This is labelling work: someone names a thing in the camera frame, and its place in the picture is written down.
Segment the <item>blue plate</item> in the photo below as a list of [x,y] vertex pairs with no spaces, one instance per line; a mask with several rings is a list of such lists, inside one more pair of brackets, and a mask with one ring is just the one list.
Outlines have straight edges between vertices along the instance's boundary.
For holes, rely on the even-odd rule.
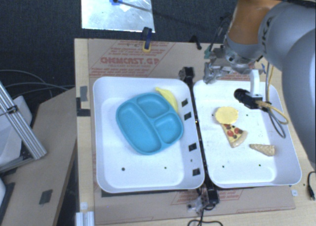
[[169,147],[183,134],[180,117],[157,93],[141,94],[124,102],[117,110],[116,119],[130,145],[145,155]]

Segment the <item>pizza slice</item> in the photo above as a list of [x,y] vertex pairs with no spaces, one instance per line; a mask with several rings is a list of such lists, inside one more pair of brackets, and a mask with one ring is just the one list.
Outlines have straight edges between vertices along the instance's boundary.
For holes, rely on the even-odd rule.
[[274,156],[276,149],[274,145],[261,145],[261,144],[250,144],[250,148],[259,151],[267,156]]
[[248,134],[247,131],[239,129],[231,124],[221,124],[221,126],[232,148],[239,146],[245,141]]

